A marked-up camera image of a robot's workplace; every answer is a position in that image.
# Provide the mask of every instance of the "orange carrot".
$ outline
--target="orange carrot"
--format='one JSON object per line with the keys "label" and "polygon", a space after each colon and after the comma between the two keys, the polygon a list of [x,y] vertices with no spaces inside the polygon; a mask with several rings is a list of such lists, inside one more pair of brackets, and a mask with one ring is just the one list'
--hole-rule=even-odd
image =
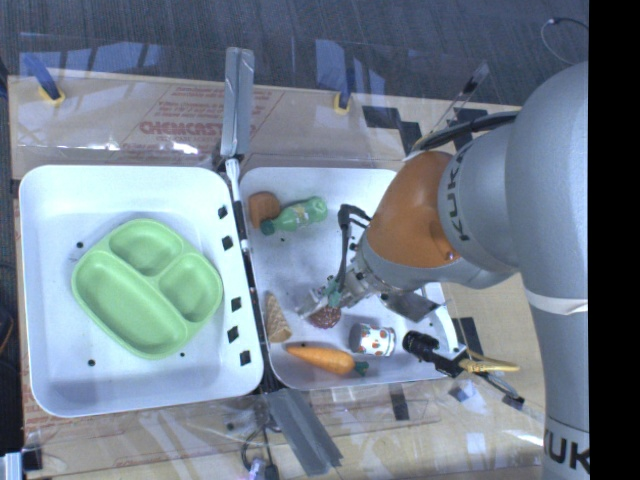
{"label": "orange carrot", "polygon": [[331,373],[338,375],[346,375],[351,370],[356,369],[358,373],[364,375],[361,371],[366,370],[368,364],[356,363],[353,357],[342,350],[335,350],[325,347],[301,347],[288,346],[286,348],[289,354],[296,356],[318,368],[322,368]]}

